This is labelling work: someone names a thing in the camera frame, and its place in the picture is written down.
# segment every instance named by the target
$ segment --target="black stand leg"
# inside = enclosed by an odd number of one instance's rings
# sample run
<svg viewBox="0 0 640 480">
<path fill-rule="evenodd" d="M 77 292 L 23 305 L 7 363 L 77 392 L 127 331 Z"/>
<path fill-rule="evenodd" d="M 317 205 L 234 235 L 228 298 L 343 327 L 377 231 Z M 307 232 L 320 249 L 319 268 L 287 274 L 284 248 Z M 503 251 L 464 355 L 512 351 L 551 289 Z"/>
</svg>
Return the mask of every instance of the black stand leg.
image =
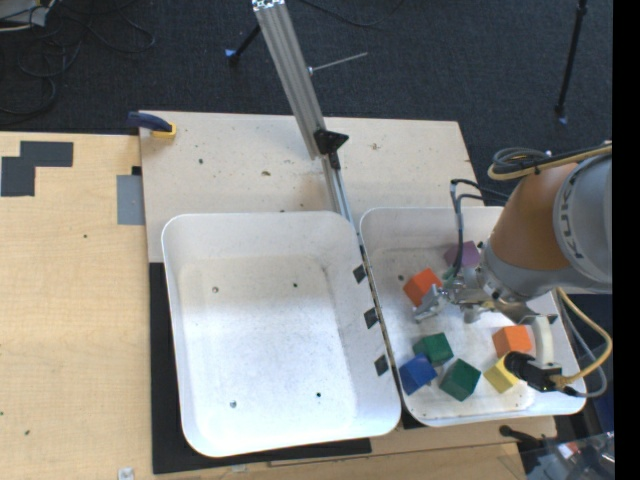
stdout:
<svg viewBox="0 0 640 480">
<path fill-rule="evenodd" d="M 571 38 L 569 58 L 567 60 L 567 67 L 564 72 L 562 88 L 560 89 L 560 98 L 558 99 L 558 103 L 555 107 L 558 119 L 562 124 L 567 124 L 567 117 L 564 112 L 564 100 L 567 97 L 567 90 L 569 89 L 569 80 L 571 79 L 571 70 L 573 69 L 573 59 L 576 55 L 576 47 L 578 45 L 578 38 L 580 37 L 580 27 L 582 26 L 582 18 L 585 14 L 587 14 L 587 0 L 580 0 L 578 3 L 578 8 L 576 9 L 576 22 L 573 27 L 573 37 Z"/>
<path fill-rule="evenodd" d="M 227 58 L 229 59 L 229 65 L 235 66 L 240 61 L 240 55 L 244 52 L 251 42 L 260 33 L 260 25 L 256 25 L 255 28 L 249 33 L 247 38 L 242 42 L 237 50 L 225 50 Z"/>
</svg>

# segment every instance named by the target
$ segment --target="green block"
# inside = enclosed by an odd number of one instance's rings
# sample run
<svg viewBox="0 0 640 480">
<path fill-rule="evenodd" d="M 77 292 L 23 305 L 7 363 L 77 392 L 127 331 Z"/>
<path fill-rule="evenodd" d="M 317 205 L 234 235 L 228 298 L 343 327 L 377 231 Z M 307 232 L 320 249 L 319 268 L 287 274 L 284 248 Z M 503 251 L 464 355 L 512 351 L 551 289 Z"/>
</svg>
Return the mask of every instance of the green block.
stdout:
<svg viewBox="0 0 640 480">
<path fill-rule="evenodd" d="M 480 375 L 480 370 L 462 359 L 457 359 L 442 377 L 440 389 L 462 402 L 474 392 Z"/>
<path fill-rule="evenodd" d="M 453 357 L 449 340 L 443 332 L 425 336 L 413 346 L 416 354 L 422 352 L 433 366 L 441 366 Z"/>
</svg>

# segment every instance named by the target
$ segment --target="toy block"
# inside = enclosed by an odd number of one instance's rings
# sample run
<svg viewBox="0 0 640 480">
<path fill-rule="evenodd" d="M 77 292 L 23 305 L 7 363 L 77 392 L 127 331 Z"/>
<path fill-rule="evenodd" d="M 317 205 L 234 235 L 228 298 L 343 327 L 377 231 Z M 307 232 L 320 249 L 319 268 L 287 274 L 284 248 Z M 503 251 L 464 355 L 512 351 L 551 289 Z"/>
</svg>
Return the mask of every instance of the toy block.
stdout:
<svg viewBox="0 0 640 480">
<path fill-rule="evenodd" d="M 430 268 L 417 273 L 402 287 L 404 293 L 411 299 L 413 305 L 418 307 L 422 303 L 422 297 L 429 292 L 432 285 L 442 286 L 440 278 Z"/>
<path fill-rule="evenodd" d="M 475 391 L 480 375 L 480 370 L 462 359 L 456 359 L 442 377 L 440 389 L 462 402 Z"/>
<path fill-rule="evenodd" d="M 529 352 L 533 348 L 525 325 L 508 325 L 495 332 L 491 338 L 498 357 L 507 352 Z"/>
<path fill-rule="evenodd" d="M 518 377 L 511 373 L 504 365 L 504 356 L 486 370 L 482 375 L 491 385 L 496 388 L 498 393 L 504 393 L 507 389 L 512 388 L 518 382 Z"/>
<path fill-rule="evenodd" d="M 413 394 L 437 376 L 438 373 L 424 354 L 417 354 L 400 367 L 400 380 L 407 395 Z"/>
<path fill-rule="evenodd" d="M 449 340 L 443 332 L 425 336 L 413 345 L 413 351 L 416 354 L 422 352 L 433 366 L 441 366 L 453 357 Z"/>
<path fill-rule="evenodd" d="M 458 245 L 454 245 L 447 252 L 444 253 L 444 259 L 449 266 L 453 265 L 456 261 L 456 255 L 458 254 Z M 462 244 L 462 263 L 461 267 L 475 267 L 480 263 L 480 251 L 471 240 L 463 242 Z"/>
</svg>

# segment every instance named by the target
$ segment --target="yellow cable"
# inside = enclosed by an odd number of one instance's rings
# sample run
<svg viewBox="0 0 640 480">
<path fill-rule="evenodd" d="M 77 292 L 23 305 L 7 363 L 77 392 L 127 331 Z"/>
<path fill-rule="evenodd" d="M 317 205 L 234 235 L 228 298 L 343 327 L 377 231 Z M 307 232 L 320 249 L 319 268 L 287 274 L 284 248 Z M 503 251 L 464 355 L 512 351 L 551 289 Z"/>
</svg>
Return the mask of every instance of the yellow cable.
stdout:
<svg viewBox="0 0 640 480">
<path fill-rule="evenodd" d="M 604 155 L 606 153 L 611 153 L 612 152 L 612 147 L 611 146 L 612 146 L 612 144 L 608 143 L 608 144 L 605 144 L 604 146 L 602 146 L 600 148 L 592 149 L 591 151 L 585 151 L 585 152 L 582 152 L 582 153 L 577 153 L 577 154 L 575 154 L 573 156 L 562 158 L 560 160 L 556 160 L 556 161 L 552 161 L 552 162 L 546 162 L 546 163 L 538 165 L 538 166 L 527 167 L 526 169 L 521 169 L 519 171 L 509 172 L 509 173 L 505 173 L 505 174 L 496 173 L 494 171 L 495 164 L 491 164 L 487 174 L 489 174 L 489 177 L 491 179 L 499 180 L 499 181 L 513 180 L 515 178 L 522 178 L 523 176 L 526 176 L 527 174 L 533 174 L 533 173 L 536 173 L 536 172 L 544 171 L 545 169 L 550 169 L 551 167 L 558 167 L 559 165 L 565 165 L 565 164 L 568 164 L 568 163 L 571 163 L 571 162 L 580 162 L 580 161 L 585 160 L 586 158 L 590 158 L 592 156 Z"/>
<path fill-rule="evenodd" d="M 573 311 L 576 315 L 578 315 L 582 319 L 582 321 L 584 321 L 594 331 L 600 334 L 600 336 L 604 338 L 604 341 L 606 343 L 605 350 L 600 355 L 600 357 L 597 358 L 593 363 L 591 363 L 586 368 L 580 370 L 575 375 L 571 375 L 569 377 L 565 377 L 564 375 L 552 375 L 550 377 L 550 380 L 556 384 L 558 390 L 562 390 L 565 386 L 571 384 L 572 382 L 575 382 L 576 380 L 589 375 L 596 368 L 598 368 L 602 363 L 604 363 L 607 360 L 607 358 L 611 355 L 611 351 L 613 350 L 613 340 L 611 339 L 611 336 L 609 336 L 609 334 L 602 327 L 600 327 L 593 320 L 591 320 L 587 315 L 585 315 L 582 311 L 580 311 L 578 306 L 574 304 L 574 302 L 569 298 L 567 293 L 562 288 L 556 288 L 556 291 L 558 295 L 560 295 L 560 298 L 563 300 L 563 302 L 567 306 L 569 306 L 571 311 Z"/>
</svg>

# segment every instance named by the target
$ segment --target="blue and yellow clamp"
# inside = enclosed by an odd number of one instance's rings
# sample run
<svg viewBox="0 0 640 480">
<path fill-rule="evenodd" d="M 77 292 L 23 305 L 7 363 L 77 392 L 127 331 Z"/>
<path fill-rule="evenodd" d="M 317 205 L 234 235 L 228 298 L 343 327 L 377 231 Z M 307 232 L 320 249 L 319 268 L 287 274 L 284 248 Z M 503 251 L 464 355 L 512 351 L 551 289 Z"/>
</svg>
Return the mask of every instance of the blue and yellow clamp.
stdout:
<svg viewBox="0 0 640 480">
<path fill-rule="evenodd" d="M 176 125 L 174 123 L 144 112 L 129 112 L 126 125 L 147 128 L 151 130 L 153 137 L 159 139 L 173 139 L 176 136 Z"/>
</svg>

